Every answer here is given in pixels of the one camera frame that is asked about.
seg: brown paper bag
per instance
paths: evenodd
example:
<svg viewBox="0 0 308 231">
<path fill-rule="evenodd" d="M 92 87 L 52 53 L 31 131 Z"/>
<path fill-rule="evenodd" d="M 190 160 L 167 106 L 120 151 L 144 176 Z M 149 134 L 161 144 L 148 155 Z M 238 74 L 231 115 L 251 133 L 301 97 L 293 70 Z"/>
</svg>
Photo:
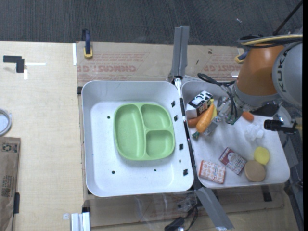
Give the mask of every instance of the brown paper bag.
<svg viewBox="0 0 308 231">
<path fill-rule="evenodd" d="M 20 138 L 0 137 L 0 231 L 12 231 Z"/>
</svg>

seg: white plastic tray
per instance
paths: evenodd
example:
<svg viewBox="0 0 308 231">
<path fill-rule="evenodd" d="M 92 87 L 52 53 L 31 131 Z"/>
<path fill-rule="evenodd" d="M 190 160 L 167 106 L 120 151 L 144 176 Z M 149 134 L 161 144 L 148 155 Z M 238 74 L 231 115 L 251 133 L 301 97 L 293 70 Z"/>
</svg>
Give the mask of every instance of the white plastic tray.
<svg viewBox="0 0 308 231">
<path fill-rule="evenodd" d="M 119 154 L 114 113 L 120 105 L 131 102 L 156 103 L 168 110 L 175 133 L 175 149 L 170 156 L 132 161 Z M 192 186 L 191 159 L 174 85 L 166 81 L 91 81 L 82 89 L 82 109 L 86 183 L 92 194 L 111 197 L 170 193 Z"/>
<path fill-rule="evenodd" d="M 217 100 L 220 96 L 227 96 L 218 85 L 209 84 L 203 81 L 189 81 L 184 83 L 182 86 L 182 95 L 185 105 L 192 98 L 194 98 L 196 94 L 203 90 L 213 94 L 215 104 L 217 104 Z M 270 118 L 255 116 L 253 123 L 260 124 L 261 128 L 263 128 L 263 123 L 266 119 Z M 265 179 L 262 182 L 249 182 L 244 174 L 244 171 L 242 171 L 240 175 L 237 175 L 229 168 L 226 168 L 225 181 L 223 184 L 199 178 L 200 182 L 204 186 L 211 189 L 218 189 L 284 183 L 289 179 L 290 168 L 288 166 L 278 133 L 263 129 L 264 137 L 262 139 L 249 141 L 244 135 L 249 124 L 250 122 L 241 117 L 234 125 L 221 122 L 214 133 L 209 137 L 200 135 L 196 141 L 191 136 L 197 172 L 199 172 L 202 160 L 207 160 L 223 166 L 218 158 L 226 147 L 230 147 L 246 160 L 253 160 L 254 150 L 257 146 L 262 146 L 267 148 L 270 153 L 270 161 L 265 166 L 267 172 Z M 190 135 L 192 135 L 195 131 L 195 128 L 191 128 Z"/>
</svg>

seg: white crumpled object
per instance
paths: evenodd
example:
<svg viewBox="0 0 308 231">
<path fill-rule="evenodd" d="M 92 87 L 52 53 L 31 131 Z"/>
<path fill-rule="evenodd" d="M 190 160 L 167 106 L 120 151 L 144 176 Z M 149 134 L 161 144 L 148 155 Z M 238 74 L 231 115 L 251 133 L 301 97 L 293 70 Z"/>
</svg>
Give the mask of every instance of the white crumpled object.
<svg viewBox="0 0 308 231">
<path fill-rule="evenodd" d="M 248 140 L 255 141 L 256 138 L 261 139 L 264 136 L 264 130 L 259 124 L 252 123 L 247 126 L 245 136 Z"/>
</svg>

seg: green divided plate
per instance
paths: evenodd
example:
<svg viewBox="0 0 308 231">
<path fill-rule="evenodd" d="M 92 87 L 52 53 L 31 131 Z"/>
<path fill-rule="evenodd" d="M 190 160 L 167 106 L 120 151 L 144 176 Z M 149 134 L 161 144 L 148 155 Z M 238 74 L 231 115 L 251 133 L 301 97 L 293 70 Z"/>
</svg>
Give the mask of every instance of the green divided plate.
<svg viewBox="0 0 308 231">
<path fill-rule="evenodd" d="M 174 130 L 168 111 L 153 103 L 126 103 L 115 111 L 115 143 L 130 160 L 155 160 L 172 154 Z"/>
</svg>

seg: dark floor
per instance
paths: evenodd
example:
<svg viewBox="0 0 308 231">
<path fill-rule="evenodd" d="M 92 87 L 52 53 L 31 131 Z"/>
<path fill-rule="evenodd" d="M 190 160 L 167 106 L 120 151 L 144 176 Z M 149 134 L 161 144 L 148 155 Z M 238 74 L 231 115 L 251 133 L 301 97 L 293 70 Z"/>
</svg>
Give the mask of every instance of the dark floor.
<svg viewBox="0 0 308 231">
<path fill-rule="evenodd" d="M 81 40 L 87 28 L 97 42 L 173 44 L 174 28 L 190 26 L 189 44 L 237 46 L 249 34 L 271 36 L 301 0 L 0 0 L 0 41 Z M 303 26 L 303 6 L 279 30 Z M 302 113 L 295 110 L 295 115 Z M 302 178 L 302 141 L 289 138 Z M 302 195 L 290 179 L 290 199 L 303 229 Z"/>
</svg>

